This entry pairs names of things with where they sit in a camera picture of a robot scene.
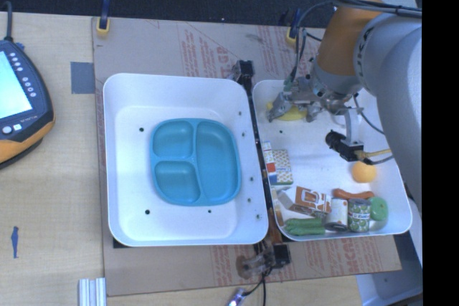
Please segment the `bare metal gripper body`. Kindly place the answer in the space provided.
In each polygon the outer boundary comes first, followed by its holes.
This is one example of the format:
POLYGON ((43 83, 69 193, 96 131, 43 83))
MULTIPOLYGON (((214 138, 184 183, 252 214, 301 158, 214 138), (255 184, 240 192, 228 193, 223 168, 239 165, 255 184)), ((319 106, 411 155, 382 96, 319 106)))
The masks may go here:
POLYGON ((291 101, 292 107, 306 110, 308 105, 317 104, 331 114, 337 114, 354 94, 348 90, 340 91, 334 82, 327 85, 317 76, 299 77, 288 83, 282 92, 291 101))

